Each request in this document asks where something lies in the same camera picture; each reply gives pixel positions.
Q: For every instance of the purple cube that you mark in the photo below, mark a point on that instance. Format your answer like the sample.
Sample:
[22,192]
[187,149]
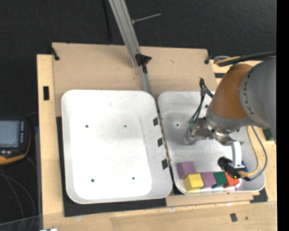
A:
[209,179]
[186,169]

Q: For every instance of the blue cube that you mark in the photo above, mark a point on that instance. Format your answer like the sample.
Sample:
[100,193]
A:
[243,165]

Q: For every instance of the yellow cube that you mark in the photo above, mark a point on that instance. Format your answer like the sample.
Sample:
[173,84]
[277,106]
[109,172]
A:
[193,182]

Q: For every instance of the white plastic tray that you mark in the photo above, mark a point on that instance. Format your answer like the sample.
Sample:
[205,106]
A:
[110,153]
[207,153]

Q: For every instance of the brown cardboard board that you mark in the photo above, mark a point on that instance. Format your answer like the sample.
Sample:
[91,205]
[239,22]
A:
[98,68]

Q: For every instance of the orange cube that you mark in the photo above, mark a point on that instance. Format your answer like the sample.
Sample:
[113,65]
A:
[232,180]

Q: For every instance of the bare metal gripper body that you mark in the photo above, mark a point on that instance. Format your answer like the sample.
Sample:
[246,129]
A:
[207,130]

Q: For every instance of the green cube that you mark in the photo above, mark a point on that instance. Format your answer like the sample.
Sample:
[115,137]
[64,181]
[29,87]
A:
[220,177]
[267,134]

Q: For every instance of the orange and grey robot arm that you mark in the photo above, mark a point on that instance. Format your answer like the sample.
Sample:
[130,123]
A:
[253,93]

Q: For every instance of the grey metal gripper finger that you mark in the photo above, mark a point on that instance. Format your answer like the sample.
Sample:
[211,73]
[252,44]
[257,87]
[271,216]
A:
[194,140]
[187,138]

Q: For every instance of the black cylinder on white bracket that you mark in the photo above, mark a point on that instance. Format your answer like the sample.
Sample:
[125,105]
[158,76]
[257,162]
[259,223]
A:
[231,165]

